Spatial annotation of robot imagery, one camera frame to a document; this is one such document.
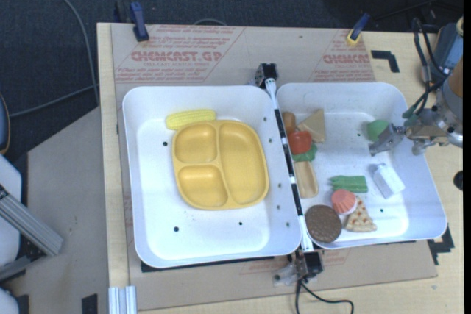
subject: white tray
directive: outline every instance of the white tray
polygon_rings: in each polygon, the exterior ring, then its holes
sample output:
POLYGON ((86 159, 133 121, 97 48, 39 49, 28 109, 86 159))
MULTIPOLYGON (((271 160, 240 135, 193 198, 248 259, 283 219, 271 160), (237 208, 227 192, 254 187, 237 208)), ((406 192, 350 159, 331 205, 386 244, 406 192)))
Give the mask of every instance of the white tray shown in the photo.
POLYGON ((123 100, 135 247, 156 268, 292 253, 301 232, 271 100, 253 86, 139 87, 123 100), (266 156, 270 187, 255 206, 199 210, 180 196, 165 118, 212 109, 217 119, 249 124, 266 156))
POLYGON ((402 125, 408 109, 402 93, 392 85, 368 83, 287 84, 277 92, 280 111, 296 115, 297 123, 318 109, 325 113, 326 138, 317 144, 312 162, 319 183, 319 195, 301 199, 303 212, 315 204, 331 205, 332 176, 365 176, 368 193, 359 194, 378 229, 359 233, 341 231, 332 243, 316 242, 325 249, 340 249, 376 243, 437 238, 446 230, 447 219, 425 156, 412 154, 407 138, 392 151, 369 153, 366 125, 375 119, 402 125), (397 172, 406 188, 384 199, 373 182, 377 164, 385 163, 397 172))

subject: brown cookie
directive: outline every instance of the brown cookie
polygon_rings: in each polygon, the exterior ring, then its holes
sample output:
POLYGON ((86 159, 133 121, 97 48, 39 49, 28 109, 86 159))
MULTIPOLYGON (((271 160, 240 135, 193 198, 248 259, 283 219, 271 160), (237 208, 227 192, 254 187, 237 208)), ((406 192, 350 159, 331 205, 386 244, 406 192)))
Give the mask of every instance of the brown cookie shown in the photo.
POLYGON ((333 208, 314 205, 304 214, 308 232, 319 242, 333 242, 341 232, 341 220, 333 208))

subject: wooden table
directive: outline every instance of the wooden table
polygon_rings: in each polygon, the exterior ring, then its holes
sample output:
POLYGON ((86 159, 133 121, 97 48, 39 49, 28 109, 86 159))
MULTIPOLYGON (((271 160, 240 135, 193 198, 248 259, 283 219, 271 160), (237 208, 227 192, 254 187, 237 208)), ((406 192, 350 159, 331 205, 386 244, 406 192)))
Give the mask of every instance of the wooden table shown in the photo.
MULTIPOLYGON (((124 203, 118 135, 111 24, 98 24, 99 79, 102 111, 102 137, 105 171, 107 253, 109 286, 123 288, 130 284, 124 227, 124 203)), ((298 29, 277 29, 280 34, 299 33, 298 29)), ((367 51, 391 51, 400 73, 393 74, 384 60, 371 59, 378 82, 396 86, 412 104, 422 94, 419 58, 412 34, 363 32, 367 51)), ((463 313, 464 244, 463 194, 453 185, 456 172, 462 170, 463 151, 455 146, 434 146, 426 158, 447 214, 454 249, 439 255, 438 277, 382 285, 317 292, 325 299, 350 299, 356 313, 463 313)), ((331 305, 301 294, 301 313, 348 313, 345 304, 331 305)), ((145 313, 294 313, 294 295, 245 299, 213 304, 151 310, 145 313)))

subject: brown round patty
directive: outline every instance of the brown round patty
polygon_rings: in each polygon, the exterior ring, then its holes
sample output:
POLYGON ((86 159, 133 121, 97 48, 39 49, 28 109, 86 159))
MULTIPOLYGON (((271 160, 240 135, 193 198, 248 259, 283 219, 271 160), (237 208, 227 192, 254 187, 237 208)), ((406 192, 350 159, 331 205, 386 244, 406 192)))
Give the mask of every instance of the brown round patty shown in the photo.
POLYGON ((341 232, 339 215, 327 205, 313 205, 304 214, 308 232, 314 240, 333 242, 341 232))

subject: yellow divided plate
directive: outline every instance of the yellow divided plate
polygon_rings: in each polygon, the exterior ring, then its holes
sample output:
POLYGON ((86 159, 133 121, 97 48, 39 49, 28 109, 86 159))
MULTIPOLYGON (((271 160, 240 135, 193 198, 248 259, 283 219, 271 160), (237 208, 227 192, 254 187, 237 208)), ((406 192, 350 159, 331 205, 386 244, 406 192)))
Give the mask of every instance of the yellow divided plate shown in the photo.
POLYGON ((203 210, 248 207, 268 192, 265 154, 257 133, 239 121, 202 121, 179 129, 172 143, 177 186, 203 210))

